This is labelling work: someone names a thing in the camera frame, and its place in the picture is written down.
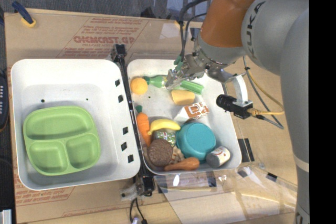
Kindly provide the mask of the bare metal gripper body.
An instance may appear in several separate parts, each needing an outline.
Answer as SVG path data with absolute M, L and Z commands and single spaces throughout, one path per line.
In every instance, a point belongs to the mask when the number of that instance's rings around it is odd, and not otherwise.
M 183 59 L 181 76 L 184 78 L 195 79 L 204 75 L 212 79 L 223 79 L 223 65 L 208 59 L 202 53 L 193 52 Z

